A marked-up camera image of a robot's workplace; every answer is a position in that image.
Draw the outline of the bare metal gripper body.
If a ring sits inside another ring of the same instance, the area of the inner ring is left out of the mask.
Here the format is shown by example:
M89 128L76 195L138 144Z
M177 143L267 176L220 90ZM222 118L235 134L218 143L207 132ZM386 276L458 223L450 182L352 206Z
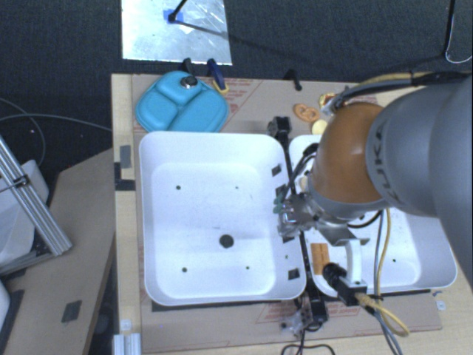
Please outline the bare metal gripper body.
M276 202L278 234L283 238L298 237L301 232L315 228L324 212L308 193L289 195Z

